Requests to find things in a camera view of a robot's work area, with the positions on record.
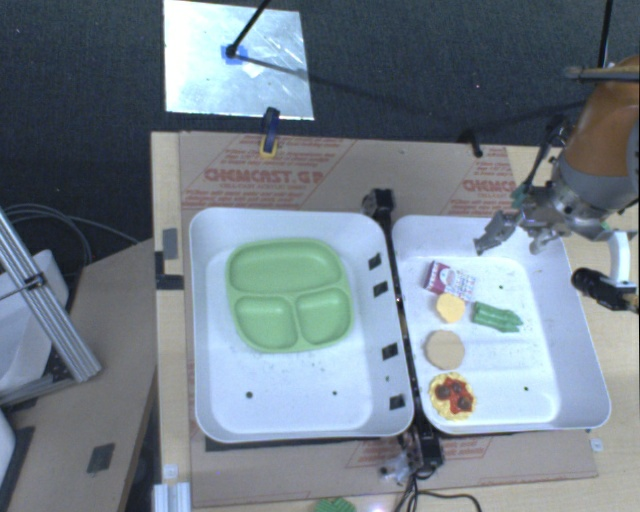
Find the black cylinder on white bracket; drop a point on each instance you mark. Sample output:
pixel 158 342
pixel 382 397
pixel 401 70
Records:
pixel 607 280

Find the thin black rod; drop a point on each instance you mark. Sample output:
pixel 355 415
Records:
pixel 397 280

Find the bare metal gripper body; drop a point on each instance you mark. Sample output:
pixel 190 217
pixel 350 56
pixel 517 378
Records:
pixel 562 212

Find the tan round toy biscuit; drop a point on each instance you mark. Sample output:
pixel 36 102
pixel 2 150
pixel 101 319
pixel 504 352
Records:
pixel 444 348

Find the green divided plate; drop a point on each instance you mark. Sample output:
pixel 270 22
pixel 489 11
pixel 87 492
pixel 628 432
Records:
pixel 287 295

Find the brown cardboard board red print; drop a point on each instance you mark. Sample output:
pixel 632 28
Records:
pixel 325 165

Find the white plastic tray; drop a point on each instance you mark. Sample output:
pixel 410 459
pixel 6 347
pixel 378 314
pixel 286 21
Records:
pixel 545 380
pixel 300 400

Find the green toy asparagus bundle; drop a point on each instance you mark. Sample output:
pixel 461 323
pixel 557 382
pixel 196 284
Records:
pixel 495 316

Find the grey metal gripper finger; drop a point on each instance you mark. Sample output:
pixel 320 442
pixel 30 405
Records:
pixel 542 240
pixel 492 235

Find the yellow toy pizza red sauce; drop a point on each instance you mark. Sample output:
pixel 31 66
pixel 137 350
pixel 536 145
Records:
pixel 452 396

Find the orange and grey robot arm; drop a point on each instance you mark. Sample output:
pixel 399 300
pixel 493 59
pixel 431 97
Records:
pixel 605 135

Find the maroon and white carton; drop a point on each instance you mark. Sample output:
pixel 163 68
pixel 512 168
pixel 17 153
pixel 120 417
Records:
pixel 450 281

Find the green ribbed toy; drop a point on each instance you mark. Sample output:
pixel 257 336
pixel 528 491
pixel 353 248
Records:
pixel 335 505

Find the yellow toy biscuit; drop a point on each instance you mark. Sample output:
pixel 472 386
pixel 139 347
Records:
pixel 450 308

